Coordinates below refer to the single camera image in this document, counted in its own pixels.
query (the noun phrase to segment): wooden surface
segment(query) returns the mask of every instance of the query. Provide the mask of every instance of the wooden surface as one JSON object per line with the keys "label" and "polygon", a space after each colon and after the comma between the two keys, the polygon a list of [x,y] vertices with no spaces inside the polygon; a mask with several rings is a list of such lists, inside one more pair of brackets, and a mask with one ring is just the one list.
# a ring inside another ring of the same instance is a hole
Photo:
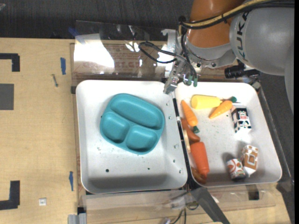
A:
{"label": "wooden surface", "polygon": [[[0,224],[67,223],[68,215],[77,212],[78,177],[70,91],[72,43],[74,40],[0,38],[1,53],[21,56],[20,72],[11,72],[10,60],[0,60],[0,83],[14,84],[14,110],[0,111],[0,200],[8,199],[10,181],[21,182],[21,203],[18,209],[0,210]],[[61,72],[61,57],[66,59],[66,75]],[[58,87],[54,86],[51,74],[55,74]],[[69,182],[70,171],[74,191]],[[232,224],[290,223],[281,194],[275,188],[269,193],[271,200],[264,200],[268,205],[252,201],[228,203],[223,204],[224,213]],[[39,206],[38,199],[44,197],[47,205]],[[187,224],[212,221],[207,214],[191,214]],[[97,215],[89,215],[88,223],[99,223],[98,219]],[[126,223],[161,221],[162,218]]]}

